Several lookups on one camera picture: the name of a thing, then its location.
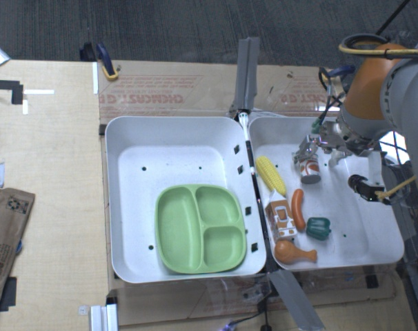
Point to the brown cardboard board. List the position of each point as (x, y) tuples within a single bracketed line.
[(167, 91)]

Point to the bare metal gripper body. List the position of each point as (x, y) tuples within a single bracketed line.
[(336, 136)]

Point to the white and brown carton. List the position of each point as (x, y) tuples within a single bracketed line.
[(280, 217)]

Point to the brown paper bag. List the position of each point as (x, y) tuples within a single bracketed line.
[(3, 240)]

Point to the white plastic tray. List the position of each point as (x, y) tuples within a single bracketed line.
[(174, 164), (350, 226)]

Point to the yellow corn cob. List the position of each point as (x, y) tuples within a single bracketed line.
[(270, 175)]

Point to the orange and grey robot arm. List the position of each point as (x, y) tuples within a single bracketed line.
[(371, 91)]

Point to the green bell pepper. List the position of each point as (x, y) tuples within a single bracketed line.
[(318, 228)]

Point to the brown chicken drumstick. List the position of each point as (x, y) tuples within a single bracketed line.
[(288, 252)]

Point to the white and orange can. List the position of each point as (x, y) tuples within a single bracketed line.
[(310, 171)]

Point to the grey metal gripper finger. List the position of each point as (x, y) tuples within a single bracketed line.
[(337, 156), (307, 147)]

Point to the green divided plate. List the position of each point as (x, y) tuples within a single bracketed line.
[(198, 229)]

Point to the orange sausage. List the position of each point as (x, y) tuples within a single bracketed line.
[(298, 209)]

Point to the black cylinder on white bracket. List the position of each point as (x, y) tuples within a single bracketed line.
[(362, 186)]

